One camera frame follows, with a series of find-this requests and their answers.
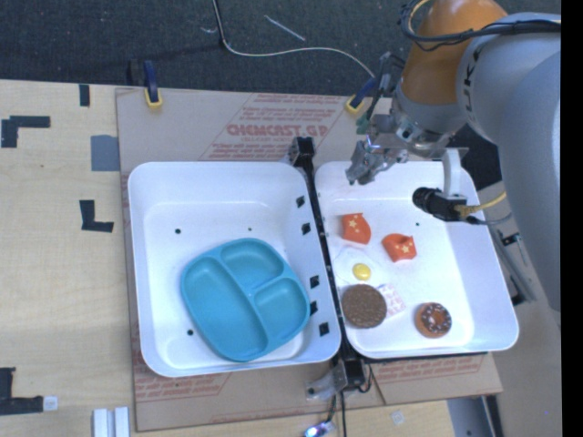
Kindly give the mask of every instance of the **blue plate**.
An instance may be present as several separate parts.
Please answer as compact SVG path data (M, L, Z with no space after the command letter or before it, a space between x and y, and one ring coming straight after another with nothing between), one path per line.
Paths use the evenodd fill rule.
M180 290L201 336L232 361L279 348L310 318L302 283L260 239L236 239L196 257L182 272Z

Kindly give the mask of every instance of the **chocolate cookie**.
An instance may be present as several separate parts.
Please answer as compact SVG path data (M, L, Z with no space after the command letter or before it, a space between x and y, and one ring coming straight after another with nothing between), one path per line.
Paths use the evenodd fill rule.
M342 299L344 317L355 327L370 329L386 317L386 301L379 290L359 283L347 289Z

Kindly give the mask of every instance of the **gray robot arm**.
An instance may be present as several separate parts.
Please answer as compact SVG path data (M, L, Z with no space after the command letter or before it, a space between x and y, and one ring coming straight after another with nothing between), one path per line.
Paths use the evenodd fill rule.
M409 154L442 158L469 124L498 147L513 217L560 311L560 16L436 0L421 33L391 112L371 118L346 176L366 184Z

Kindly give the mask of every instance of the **donut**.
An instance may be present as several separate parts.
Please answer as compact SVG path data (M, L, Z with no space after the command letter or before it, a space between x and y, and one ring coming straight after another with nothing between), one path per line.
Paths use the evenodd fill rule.
M379 290L359 283L348 288L342 299L344 317L354 326L370 329L386 317L386 301Z
M415 327L427 338L443 337L452 328L449 311L438 302L426 302L415 313Z

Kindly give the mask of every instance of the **white tray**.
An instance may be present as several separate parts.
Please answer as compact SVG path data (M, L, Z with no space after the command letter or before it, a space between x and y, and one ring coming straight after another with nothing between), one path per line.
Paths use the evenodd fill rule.
M279 162L147 163L130 174L128 196L140 345L154 372L181 377L305 364L327 361L338 351L332 292L308 190L296 168ZM304 234L305 224L310 231ZM180 274L191 259L240 238L274 247L317 303L301 333L245 363L210 349L179 290ZM313 277L320 282L315 287Z
M315 179L339 294L359 282L352 267L362 262L372 269L366 283L384 285L392 293L390 299L398 298L404 305L372 329L347 323L353 347L372 359L510 348L517 340L518 324L487 227L445 223L413 204L417 188L444 188L442 163L397 164L364 186L348 183L344 170L349 166L349 162L324 164ZM468 204L478 202L464 170L461 192ZM372 229L367 245L342 238L341 215L361 212ZM417 256L392 262L381 244L390 233L413 236ZM440 302L452 315L453 327L442 338L427 339L414 326L415 309L428 301Z

